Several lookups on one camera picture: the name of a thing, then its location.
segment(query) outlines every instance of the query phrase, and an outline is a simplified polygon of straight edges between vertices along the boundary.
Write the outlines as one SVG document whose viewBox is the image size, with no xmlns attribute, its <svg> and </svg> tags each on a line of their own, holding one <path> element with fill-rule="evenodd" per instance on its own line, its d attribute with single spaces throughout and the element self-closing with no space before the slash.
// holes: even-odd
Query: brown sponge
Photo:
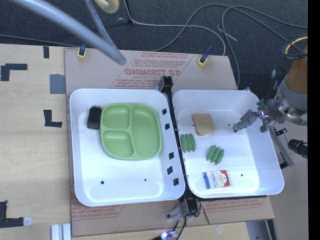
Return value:
<svg viewBox="0 0 320 240">
<path fill-rule="evenodd" d="M 216 129 L 209 113 L 194 113 L 192 121 L 194 122 L 196 133 L 200 136 L 213 133 Z"/>
</svg>

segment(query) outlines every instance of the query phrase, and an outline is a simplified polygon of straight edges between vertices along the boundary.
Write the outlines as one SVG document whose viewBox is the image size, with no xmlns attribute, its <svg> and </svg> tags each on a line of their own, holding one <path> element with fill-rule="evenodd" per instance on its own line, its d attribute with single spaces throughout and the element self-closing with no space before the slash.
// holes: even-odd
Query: cardboard sheet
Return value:
<svg viewBox="0 0 320 240">
<path fill-rule="evenodd" d="M 87 207 L 74 190 L 69 98 L 81 88 L 156 89 L 161 76 L 172 76 L 172 92 L 178 90 L 236 90 L 236 82 L 227 56 L 209 56 L 204 66 L 197 65 L 200 54 L 121 51 L 127 60 L 116 64 L 100 51 L 88 49 L 84 59 L 77 49 L 65 49 L 65 84 L 68 120 L 68 152 L 71 192 L 72 235 L 87 236 L 117 232 L 171 229 L 175 221 L 166 221 L 166 212 L 178 200 L 138 204 Z M 187 227 L 272 219 L 268 197 L 213 200 L 202 203 L 199 217 Z"/>
</svg>

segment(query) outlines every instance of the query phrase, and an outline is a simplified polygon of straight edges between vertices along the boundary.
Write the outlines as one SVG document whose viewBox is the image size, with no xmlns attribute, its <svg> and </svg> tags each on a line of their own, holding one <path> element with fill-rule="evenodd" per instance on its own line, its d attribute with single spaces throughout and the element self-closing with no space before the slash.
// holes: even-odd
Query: brown cylinder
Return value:
<svg viewBox="0 0 320 240">
<path fill-rule="evenodd" d="M 308 54 L 308 45 L 302 52 Z M 285 76 L 284 84 L 291 91 L 303 94 L 308 93 L 308 56 L 294 61 Z"/>
</svg>

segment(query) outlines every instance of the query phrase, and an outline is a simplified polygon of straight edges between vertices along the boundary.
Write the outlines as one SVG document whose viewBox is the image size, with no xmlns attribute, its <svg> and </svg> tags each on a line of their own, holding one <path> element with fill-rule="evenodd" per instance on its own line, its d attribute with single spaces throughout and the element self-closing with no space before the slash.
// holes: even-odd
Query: divided green plate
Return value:
<svg viewBox="0 0 320 240">
<path fill-rule="evenodd" d="M 158 114 L 149 106 L 114 103 L 101 113 L 100 133 L 105 152 L 116 159 L 145 160 L 162 149 Z"/>
</svg>

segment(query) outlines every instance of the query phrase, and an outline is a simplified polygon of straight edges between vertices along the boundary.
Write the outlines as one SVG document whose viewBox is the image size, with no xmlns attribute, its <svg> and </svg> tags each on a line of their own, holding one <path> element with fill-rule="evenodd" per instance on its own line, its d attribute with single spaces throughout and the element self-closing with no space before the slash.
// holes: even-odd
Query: dark floor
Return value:
<svg viewBox="0 0 320 240">
<path fill-rule="evenodd" d="M 46 1 L 97 31 L 83 0 Z M 96 9 L 108 34 L 121 50 L 153 51 L 170 42 L 181 30 L 179 27 L 132 25 L 129 23 L 124 0 L 120 2 L 120 9 L 114 14 L 106 14 L 98 7 Z M 199 10 L 189 25 L 210 28 L 226 43 L 219 30 L 223 24 L 225 32 L 236 39 L 228 38 L 234 52 L 232 54 L 226 43 L 225 54 L 230 58 L 236 80 L 239 76 L 235 59 L 237 60 L 240 72 L 239 89 L 249 87 L 259 98 L 264 97 L 270 87 L 273 68 L 279 66 L 288 71 L 292 64 L 292 61 L 287 60 L 281 53 L 286 41 L 308 32 L 306 27 L 294 27 L 269 18 L 307 26 L 308 0 L 127 0 L 127 3 L 132 19 L 154 25 L 184 25 L 195 10 L 213 4 Z M 242 7 L 228 10 L 230 6 Z M 81 40 L 64 29 L 11 2 L 0 0 L 0 10 L 0 35 L 54 41 L 73 46 L 81 44 Z M 48 45 L 3 36 L 0 36 L 0 43 Z M 187 27 L 173 44 L 162 51 L 201 54 L 210 45 L 214 47 L 212 54 L 223 54 L 223 43 L 214 33 L 203 28 Z M 277 79 L 281 81 L 284 76 L 285 73 L 279 71 Z"/>
</svg>

